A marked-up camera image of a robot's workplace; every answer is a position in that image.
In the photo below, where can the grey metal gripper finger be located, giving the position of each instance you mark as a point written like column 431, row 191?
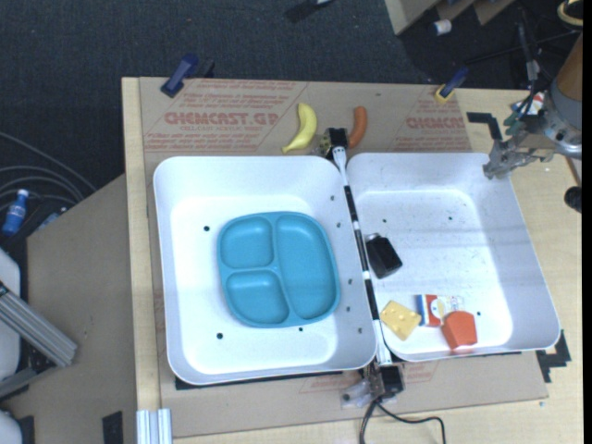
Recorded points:
column 491, row 168
column 509, row 155

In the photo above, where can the black bottle with silver cap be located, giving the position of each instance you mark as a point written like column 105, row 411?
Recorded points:
column 383, row 257

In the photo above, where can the blue plastic bottle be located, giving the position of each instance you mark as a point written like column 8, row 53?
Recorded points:
column 15, row 213

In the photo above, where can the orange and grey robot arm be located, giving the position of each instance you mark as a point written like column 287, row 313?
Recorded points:
column 570, row 76

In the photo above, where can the thin black and white rod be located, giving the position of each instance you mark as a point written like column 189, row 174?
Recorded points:
column 356, row 229

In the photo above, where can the red and white carton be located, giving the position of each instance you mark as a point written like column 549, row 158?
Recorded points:
column 430, row 310

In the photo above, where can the blue divided plate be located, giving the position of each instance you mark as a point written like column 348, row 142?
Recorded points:
column 282, row 271

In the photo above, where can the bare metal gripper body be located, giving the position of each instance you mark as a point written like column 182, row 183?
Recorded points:
column 557, row 138

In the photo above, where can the white plastic tray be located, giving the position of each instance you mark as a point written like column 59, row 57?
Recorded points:
column 453, row 257
column 194, row 294

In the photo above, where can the orange sausage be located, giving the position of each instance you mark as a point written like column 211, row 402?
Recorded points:
column 358, row 125

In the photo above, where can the yellow banana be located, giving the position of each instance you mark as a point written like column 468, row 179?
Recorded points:
column 305, row 130

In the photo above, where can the brown cardboard board red print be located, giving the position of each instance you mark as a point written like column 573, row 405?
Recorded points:
column 231, row 123

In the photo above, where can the yellow cheese wedge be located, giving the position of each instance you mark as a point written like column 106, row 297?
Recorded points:
column 398, row 319

